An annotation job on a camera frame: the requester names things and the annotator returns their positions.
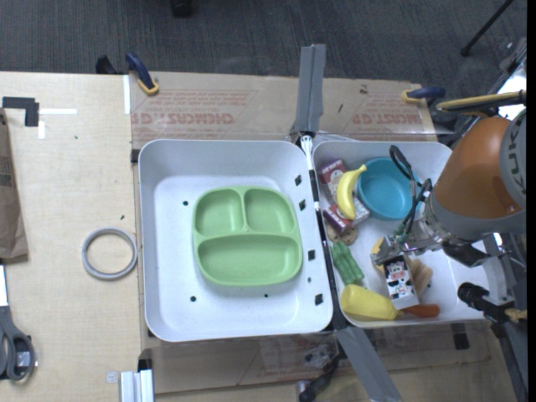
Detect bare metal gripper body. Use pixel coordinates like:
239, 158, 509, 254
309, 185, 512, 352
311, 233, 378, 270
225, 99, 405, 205
395, 218, 452, 255

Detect yellow wedge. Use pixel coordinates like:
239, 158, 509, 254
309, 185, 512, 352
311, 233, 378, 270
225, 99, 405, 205
370, 237, 387, 273

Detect white cow print carton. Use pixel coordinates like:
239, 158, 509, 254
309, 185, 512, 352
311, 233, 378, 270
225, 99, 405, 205
382, 254, 420, 311

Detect green asparagus bundle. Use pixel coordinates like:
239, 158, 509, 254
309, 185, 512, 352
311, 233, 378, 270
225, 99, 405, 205
330, 240, 366, 286

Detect tan bread slice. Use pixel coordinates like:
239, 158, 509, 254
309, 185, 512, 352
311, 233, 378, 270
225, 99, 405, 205
409, 257, 434, 300

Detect brown biscuit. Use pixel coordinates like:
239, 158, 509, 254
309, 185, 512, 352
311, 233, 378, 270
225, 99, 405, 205
326, 224, 359, 246

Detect small red carton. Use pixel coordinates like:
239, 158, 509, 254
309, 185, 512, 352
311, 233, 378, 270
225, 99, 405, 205
325, 196, 372, 230

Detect white plastic tray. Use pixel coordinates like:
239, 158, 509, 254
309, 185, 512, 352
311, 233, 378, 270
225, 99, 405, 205
311, 140, 492, 330
137, 138, 335, 343

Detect yellow bottle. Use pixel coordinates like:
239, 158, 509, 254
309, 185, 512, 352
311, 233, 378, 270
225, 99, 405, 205
339, 283, 399, 322

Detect blue bowl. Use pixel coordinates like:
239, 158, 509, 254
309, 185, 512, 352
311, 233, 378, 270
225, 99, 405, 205
356, 157, 422, 222

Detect yellow banana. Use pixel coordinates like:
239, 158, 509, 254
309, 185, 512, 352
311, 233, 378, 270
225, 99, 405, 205
335, 163, 369, 221

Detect orange carrot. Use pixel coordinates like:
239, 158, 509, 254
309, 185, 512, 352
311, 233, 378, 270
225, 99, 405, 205
399, 303, 441, 319

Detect large red and white carton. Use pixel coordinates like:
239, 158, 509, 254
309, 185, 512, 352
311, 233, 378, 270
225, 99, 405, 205
319, 158, 348, 205

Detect green divided plate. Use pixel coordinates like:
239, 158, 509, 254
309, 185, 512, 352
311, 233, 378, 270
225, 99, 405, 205
191, 185, 304, 288

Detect brown cardboard board red print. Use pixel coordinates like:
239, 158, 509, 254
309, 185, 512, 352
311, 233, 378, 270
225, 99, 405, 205
128, 71, 492, 394

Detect brown paper bag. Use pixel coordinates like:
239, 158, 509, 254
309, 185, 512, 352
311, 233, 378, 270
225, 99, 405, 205
0, 106, 30, 264

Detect grey scissors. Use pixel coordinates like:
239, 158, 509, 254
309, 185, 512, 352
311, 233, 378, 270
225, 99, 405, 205
0, 305, 38, 382

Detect black cylinder on white bracket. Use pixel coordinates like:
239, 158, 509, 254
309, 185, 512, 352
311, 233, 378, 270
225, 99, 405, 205
456, 232, 517, 324

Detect grey tape ring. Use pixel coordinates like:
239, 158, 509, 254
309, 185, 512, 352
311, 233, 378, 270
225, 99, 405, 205
80, 226, 139, 281

